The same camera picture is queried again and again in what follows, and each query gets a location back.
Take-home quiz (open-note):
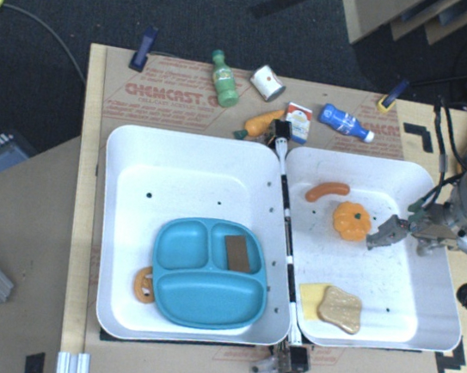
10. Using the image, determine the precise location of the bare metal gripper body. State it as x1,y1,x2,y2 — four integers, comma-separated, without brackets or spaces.
405,200,467,264

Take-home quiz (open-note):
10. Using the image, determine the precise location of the white plastic tray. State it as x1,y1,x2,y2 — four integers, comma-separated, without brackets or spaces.
77,119,319,364
258,142,467,368

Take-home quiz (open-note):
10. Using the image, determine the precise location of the orange pumpkin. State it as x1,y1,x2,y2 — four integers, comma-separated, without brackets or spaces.
329,199,376,246

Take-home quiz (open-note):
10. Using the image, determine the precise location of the orange sausage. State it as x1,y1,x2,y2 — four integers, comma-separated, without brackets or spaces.
304,177,352,209

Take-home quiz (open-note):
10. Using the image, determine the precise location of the tan bread slice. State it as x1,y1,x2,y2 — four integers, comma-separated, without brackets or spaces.
313,283,367,337

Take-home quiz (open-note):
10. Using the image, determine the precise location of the yellow cheese slice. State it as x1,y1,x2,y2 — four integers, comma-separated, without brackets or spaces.
293,278,335,325

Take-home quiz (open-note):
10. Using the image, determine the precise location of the thin black and white rod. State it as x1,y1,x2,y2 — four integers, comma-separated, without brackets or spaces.
245,137,333,347

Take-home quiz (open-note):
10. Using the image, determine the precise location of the blue bottle white cap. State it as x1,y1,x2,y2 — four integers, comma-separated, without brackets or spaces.
314,101,379,146

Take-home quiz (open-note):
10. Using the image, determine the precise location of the white and orange carton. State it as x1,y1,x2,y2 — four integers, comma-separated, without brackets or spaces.
280,100,316,146

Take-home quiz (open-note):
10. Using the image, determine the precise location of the brown rectangular biscuit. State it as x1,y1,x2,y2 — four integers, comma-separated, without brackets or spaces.
218,231,257,275

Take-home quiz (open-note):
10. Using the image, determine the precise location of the orange carrot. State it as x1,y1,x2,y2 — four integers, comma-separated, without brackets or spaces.
231,102,286,148

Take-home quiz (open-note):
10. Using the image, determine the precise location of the blue divided plate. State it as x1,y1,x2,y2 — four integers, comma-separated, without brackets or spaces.
141,209,279,339

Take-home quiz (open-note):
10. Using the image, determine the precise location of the white can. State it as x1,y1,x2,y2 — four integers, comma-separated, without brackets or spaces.
246,62,291,106

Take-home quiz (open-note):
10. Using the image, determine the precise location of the green plastic bottle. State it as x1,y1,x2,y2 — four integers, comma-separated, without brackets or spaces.
203,48,247,111

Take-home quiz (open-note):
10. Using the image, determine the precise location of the orange pretzel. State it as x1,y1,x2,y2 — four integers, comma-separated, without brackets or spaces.
130,264,160,306

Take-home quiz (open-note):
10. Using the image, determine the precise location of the brown cardboard board red print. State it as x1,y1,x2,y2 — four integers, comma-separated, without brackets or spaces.
57,46,467,373

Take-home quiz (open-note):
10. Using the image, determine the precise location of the black block with thin wires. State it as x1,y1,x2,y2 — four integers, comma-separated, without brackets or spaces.
273,341,316,373
267,118,295,142

